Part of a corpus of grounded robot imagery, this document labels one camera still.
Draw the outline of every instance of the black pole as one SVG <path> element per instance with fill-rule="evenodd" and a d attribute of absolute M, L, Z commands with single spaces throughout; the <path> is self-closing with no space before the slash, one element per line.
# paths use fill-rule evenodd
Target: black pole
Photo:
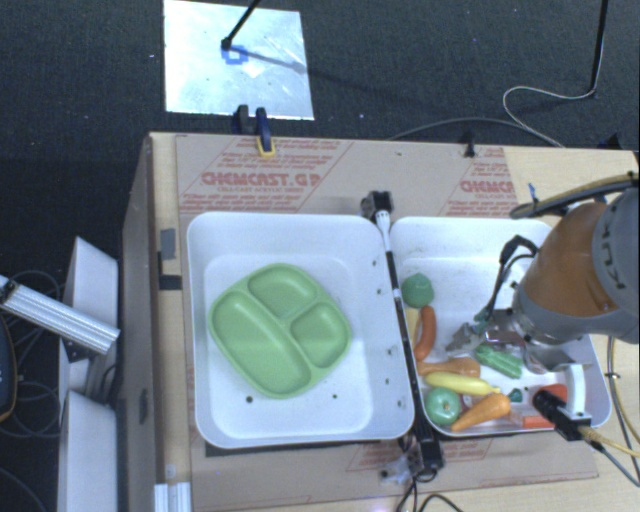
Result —
<path fill-rule="evenodd" d="M 249 19 L 249 16 L 251 16 L 251 13 L 253 12 L 253 10 L 256 7 L 258 7 L 258 4 L 260 3 L 260 1 L 261 0 L 253 0 L 253 2 L 251 2 L 251 5 L 242 15 L 242 18 L 240 18 L 240 21 L 236 24 L 235 27 L 233 27 L 233 30 L 229 33 L 229 35 L 222 40 L 221 46 L 223 50 L 229 50 L 229 48 L 231 48 L 231 43 L 233 43 L 233 38 L 236 36 L 238 31 L 242 28 L 242 25 L 244 25 L 244 22 Z"/>
<path fill-rule="evenodd" d="M 600 68 L 600 61 L 602 60 L 602 44 L 604 42 L 604 26 L 607 21 L 607 9 L 609 8 L 609 0 L 602 0 L 600 4 L 600 21 L 598 23 L 598 36 L 596 37 L 596 52 L 593 57 L 593 69 L 591 70 L 591 86 L 590 91 L 594 91 L 596 88 L 596 82 L 598 81 L 598 72 Z"/>

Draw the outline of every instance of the green plate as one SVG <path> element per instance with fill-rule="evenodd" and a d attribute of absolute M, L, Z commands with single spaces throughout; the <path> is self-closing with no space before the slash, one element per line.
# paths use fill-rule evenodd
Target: green plate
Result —
<path fill-rule="evenodd" d="M 303 393 L 351 344 L 349 322 L 309 274 L 284 263 L 263 267 L 225 290 L 208 314 L 211 337 L 258 391 Z"/>

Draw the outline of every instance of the green apple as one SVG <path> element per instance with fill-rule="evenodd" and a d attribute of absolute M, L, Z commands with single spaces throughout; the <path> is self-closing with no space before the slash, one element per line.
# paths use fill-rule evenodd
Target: green apple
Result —
<path fill-rule="evenodd" d="M 447 388 L 432 388 L 424 401 L 429 419 L 440 426 L 451 425 L 460 416 L 458 393 Z"/>

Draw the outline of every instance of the metal sheet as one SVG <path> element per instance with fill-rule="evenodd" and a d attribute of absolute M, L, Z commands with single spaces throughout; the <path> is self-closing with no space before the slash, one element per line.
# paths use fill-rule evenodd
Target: metal sheet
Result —
<path fill-rule="evenodd" d="M 253 114 L 313 120 L 300 14 L 256 9 L 227 51 L 220 41 L 244 7 L 165 0 L 165 84 L 169 112 Z"/>

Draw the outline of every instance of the black floor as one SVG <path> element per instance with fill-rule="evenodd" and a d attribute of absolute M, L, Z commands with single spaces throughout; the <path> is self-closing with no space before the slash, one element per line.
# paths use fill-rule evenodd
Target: black floor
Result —
<path fill-rule="evenodd" d="M 515 85 L 580 95 L 590 84 L 600 5 L 264 0 L 265 8 L 301 12 L 316 116 L 273 122 L 272 130 L 384 139 L 450 118 L 507 120 L 502 94 Z M 160 0 L 0 1 L 0 274 L 39 269 L 64 281 L 76 235 L 118 257 L 145 133 L 230 132 L 228 118 L 164 111 L 162 22 Z M 636 0 L 611 3 L 605 41 L 595 97 L 563 102 L 518 92 L 513 110 L 568 147 L 595 148 L 617 133 L 624 147 L 637 150 Z M 469 128 L 478 143 L 546 145 L 484 123 L 443 126 L 414 139 L 457 142 Z M 53 341 L 39 341 L 24 364 L 28 380 L 56 385 Z M 40 420 L 50 413 L 43 410 Z M 55 439 L 0 434 L 0 467 L 48 510 L 55 509 L 56 459 Z M 0 474 L 0 511 L 34 507 Z"/>

